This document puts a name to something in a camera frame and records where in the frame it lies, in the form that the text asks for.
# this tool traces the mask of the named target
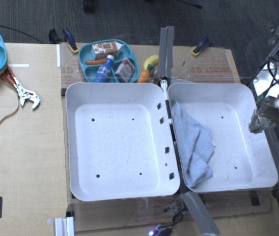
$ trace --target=table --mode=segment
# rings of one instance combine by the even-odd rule
[[[1,235],[53,235],[53,219],[65,217],[68,205],[66,139],[63,102],[60,96],[61,69],[57,66],[56,45],[5,44],[9,64],[29,64],[12,69],[21,84],[35,91],[41,104],[35,111],[26,102],[0,126],[0,197],[3,198]],[[157,47],[136,46],[138,61]],[[0,81],[0,119],[12,112],[16,93]],[[214,218],[223,235],[279,235],[279,208],[268,197],[271,210],[253,215]],[[105,229],[78,235],[146,235],[151,225]],[[193,221],[176,225],[172,235],[198,235]]]

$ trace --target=blue towel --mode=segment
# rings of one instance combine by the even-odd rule
[[[208,161],[214,152],[211,132],[175,103],[172,111],[174,132],[186,184],[195,187],[212,176]]]

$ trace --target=toy banana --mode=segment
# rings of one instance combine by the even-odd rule
[[[152,55],[144,62],[143,69],[146,70],[148,66],[154,66],[158,63],[159,56],[158,55]]]

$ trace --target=gray carpet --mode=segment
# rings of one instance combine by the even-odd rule
[[[175,26],[174,45],[193,46],[208,36],[213,46],[231,49],[242,82],[262,64],[272,47],[267,25],[279,25],[279,0],[95,0],[85,14],[83,0],[0,0],[0,25],[25,31],[44,43],[55,28],[68,27],[77,42],[117,38],[128,44],[158,45],[160,28]],[[38,43],[1,28],[5,42]]]

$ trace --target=plastic bottle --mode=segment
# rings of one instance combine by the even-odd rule
[[[93,80],[93,82],[106,82],[111,74],[111,65],[114,61],[114,56],[108,55],[107,60],[105,63],[103,63],[96,74],[96,78]]]

